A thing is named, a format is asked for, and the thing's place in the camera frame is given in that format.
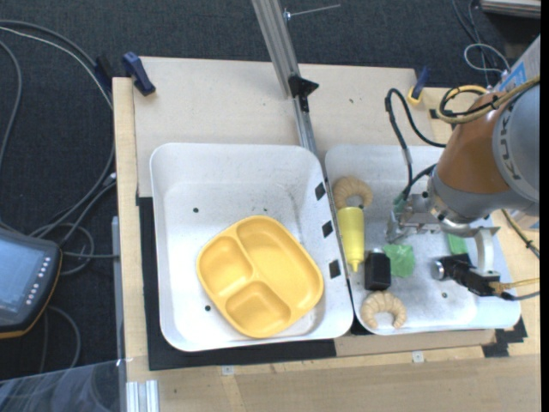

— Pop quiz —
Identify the black box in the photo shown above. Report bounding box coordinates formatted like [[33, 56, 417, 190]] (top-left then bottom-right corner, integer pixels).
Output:
[[363, 250, 393, 293]]

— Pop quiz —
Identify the yellow divided plate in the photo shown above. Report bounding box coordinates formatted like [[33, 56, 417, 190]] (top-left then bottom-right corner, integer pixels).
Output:
[[196, 215, 325, 340]]

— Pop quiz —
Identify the white plastic tray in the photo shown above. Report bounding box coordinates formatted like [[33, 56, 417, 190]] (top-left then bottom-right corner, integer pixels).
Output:
[[148, 142, 355, 354], [324, 143, 522, 336]]

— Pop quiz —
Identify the green flat packet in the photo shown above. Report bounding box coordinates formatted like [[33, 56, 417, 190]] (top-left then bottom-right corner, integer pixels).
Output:
[[446, 232, 471, 258]]

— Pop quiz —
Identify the green crumpled lettuce leaf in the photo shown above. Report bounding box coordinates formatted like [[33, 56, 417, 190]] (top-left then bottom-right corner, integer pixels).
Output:
[[382, 242, 417, 280]]

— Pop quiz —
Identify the yellow squeeze bottle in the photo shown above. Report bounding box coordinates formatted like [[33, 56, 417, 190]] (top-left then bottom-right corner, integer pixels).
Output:
[[336, 206, 366, 274]]

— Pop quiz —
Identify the beige croissant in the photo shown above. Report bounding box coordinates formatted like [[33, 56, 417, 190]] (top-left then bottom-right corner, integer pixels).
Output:
[[332, 175, 375, 210], [359, 289, 407, 330]]

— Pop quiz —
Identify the pale wood board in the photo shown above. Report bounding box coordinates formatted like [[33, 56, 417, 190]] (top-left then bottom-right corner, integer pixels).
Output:
[[131, 56, 498, 358]]

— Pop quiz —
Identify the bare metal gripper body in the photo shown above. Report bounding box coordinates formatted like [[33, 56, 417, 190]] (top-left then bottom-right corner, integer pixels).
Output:
[[397, 190, 456, 234]]

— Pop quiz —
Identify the black cylinder on white bracket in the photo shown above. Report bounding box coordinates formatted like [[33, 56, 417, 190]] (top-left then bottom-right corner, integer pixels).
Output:
[[431, 226, 502, 299]]

